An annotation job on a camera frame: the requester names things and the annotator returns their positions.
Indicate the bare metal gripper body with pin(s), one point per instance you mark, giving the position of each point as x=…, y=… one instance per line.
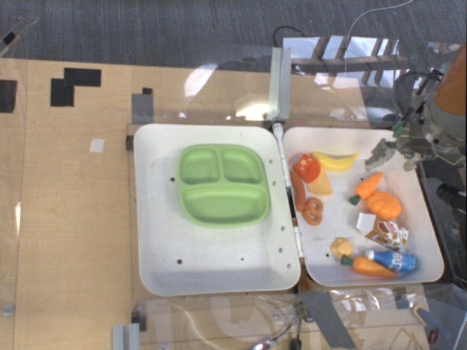
x=434, y=147

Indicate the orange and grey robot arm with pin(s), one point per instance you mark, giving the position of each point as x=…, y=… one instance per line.
x=452, y=86

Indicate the white plastic tray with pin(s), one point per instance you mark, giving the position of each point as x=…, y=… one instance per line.
x=339, y=232
x=219, y=257

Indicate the black cylinder on white bracket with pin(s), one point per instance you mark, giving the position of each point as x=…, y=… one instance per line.
x=452, y=194

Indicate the orange bread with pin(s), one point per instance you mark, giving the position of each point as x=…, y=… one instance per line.
x=385, y=204

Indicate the red can with yellow stars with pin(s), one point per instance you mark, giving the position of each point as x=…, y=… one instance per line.
x=307, y=168

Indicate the white and brown carton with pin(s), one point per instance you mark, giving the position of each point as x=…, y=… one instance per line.
x=386, y=233

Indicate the brown pretzel biscuit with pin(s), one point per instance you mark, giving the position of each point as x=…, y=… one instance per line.
x=313, y=211

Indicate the green divided plate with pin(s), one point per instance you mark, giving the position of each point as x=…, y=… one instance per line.
x=222, y=202

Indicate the orange carrot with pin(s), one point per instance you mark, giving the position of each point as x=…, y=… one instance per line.
x=370, y=267
x=368, y=186

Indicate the blue bottle with white cap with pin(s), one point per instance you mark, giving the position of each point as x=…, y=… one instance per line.
x=396, y=261

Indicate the pale yellow biscuit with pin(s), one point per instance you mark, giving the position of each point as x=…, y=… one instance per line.
x=341, y=247

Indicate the thin black and white rod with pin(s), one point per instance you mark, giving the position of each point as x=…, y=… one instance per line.
x=285, y=166

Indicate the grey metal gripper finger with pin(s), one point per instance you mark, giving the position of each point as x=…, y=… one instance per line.
x=413, y=162
x=379, y=154

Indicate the red-brown sausage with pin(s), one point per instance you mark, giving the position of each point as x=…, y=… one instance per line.
x=299, y=191

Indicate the pale orange pizza slice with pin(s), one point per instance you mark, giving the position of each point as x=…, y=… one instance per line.
x=320, y=185

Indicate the yellow banana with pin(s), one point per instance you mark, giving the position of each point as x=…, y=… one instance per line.
x=333, y=162

